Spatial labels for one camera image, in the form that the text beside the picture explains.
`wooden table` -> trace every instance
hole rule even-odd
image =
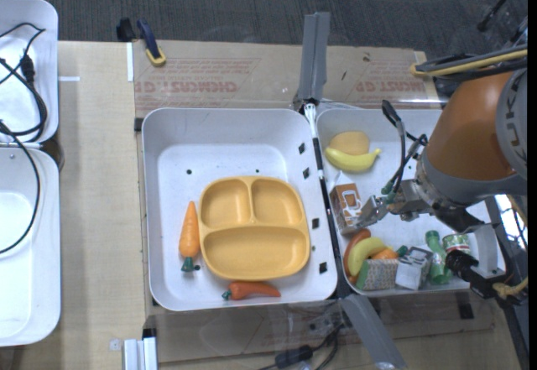
[[[65,151],[61,317],[43,341],[14,348],[12,370],[118,370],[123,340],[139,339],[146,318],[127,44],[59,42],[59,67]],[[397,340],[409,368],[519,368],[503,312],[490,305],[496,317],[488,330]],[[272,362],[264,355],[161,367],[258,368]],[[361,344],[342,347],[332,365],[376,368]]]

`green bottle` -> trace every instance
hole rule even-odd
[[[425,240],[430,250],[433,252],[433,259],[430,264],[429,279],[432,284],[447,284],[452,273],[446,267],[446,250],[440,243],[440,235],[436,230],[430,230],[425,234]]]

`blue clamp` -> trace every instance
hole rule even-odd
[[[162,52],[162,49],[157,45],[157,41],[154,38],[153,31],[149,27],[145,18],[140,18],[136,25],[140,29],[140,38],[145,40],[146,50],[149,61],[155,67],[160,67],[166,62],[166,55]]]

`white container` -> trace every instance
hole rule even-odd
[[[436,122],[441,114],[438,109],[405,109],[398,110],[399,116],[403,119],[406,131],[419,137],[425,133],[428,137],[432,133]],[[339,109],[333,108],[320,113],[316,121],[319,141],[323,150],[323,167],[327,180],[327,187],[331,187],[337,180],[340,170],[335,168],[326,160],[324,149],[331,139],[338,133],[361,130],[370,139],[370,152],[376,148],[381,149],[380,155],[375,160],[373,167],[360,173],[344,172],[351,181],[357,185],[358,192],[362,198],[362,203],[371,195],[381,196],[381,189],[393,176],[399,167],[401,157],[400,139],[397,129],[388,121],[380,109]],[[404,170],[404,179],[412,179],[415,176],[415,160],[411,159]],[[468,209],[475,217],[484,222],[490,222],[487,207],[484,203],[472,206]],[[425,233],[429,230],[437,230],[440,237],[453,234],[453,230],[446,224],[440,222],[434,216],[421,215],[413,221],[402,221],[399,216],[388,214],[384,219],[369,227],[372,236],[379,237],[383,242],[391,246],[394,250],[405,245],[408,248],[413,246],[428,250],[425,240]],[[352,234],[339,234],[338,244],[341,255],[344,254],[347,244]],[[479,260],[477,251],[477,241],[474,234],[468,234],[470,247],[474,258]],[[497,245],[498,267],[504,269],[505,262],[502,253]],[[431,285],[426,283],[421,289],[394,288],[379,291],[361,291],[349,283],[359,294],[368,296],[387,296],[396,294],[423,293],[436,290],[468,289],[469,283],[460,278],[453,277],[449,284]]]
[[[38,210],[31,229],[19,245],[0,253],[0,347],[44,339],[60,318],[60,190],[55,161],[39,150],[58,127],[58,15],[43,0],[0,0],[0,58],[16,69],[28,49],[35,69],[35,88],[44,100],[48,117],[36,142],[27,143],[40,180]],[[9,76],[0,65],[0,80]],[[0,84],[1,119],[12,131],[39,122],[33,96],[14,76]],[[36,133],[19,139],[28,142]],[[30,224],[37,195],[37,180],[27,155],[9,136],[0,133],[0,249],[9,247]]]
[[[310,126],[289,109],[163,108],[142,126],[149,249],[149,286],[168,310],[271,305],[328,298],[337,274]],[[269,176],[299,193],[310,233],[310,258],[296,274],[273,279],[281,297],[225,301],[229,280],[196,258],[200,270],[181,272],[180,230],[189,201],[214,180]]]

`banana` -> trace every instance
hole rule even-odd
[[[325,156],[326,159],[328,159],[328,161],[330,161],[330,163],[338,169],[345,170],[347,172],[361,172],[369,169],[373,165],[377,155],[379,155],[380,152],[380,149],[375,149],[369,154],[350,155],[345,154],[337,149],[328,147],[325,149]]]
[[[378,237],[368,237],[358,242],[349,253],[348,266],[351,276],[357,276],[360,273],[363,262],[366,258],[372,257],[386,249],[387,246]]]

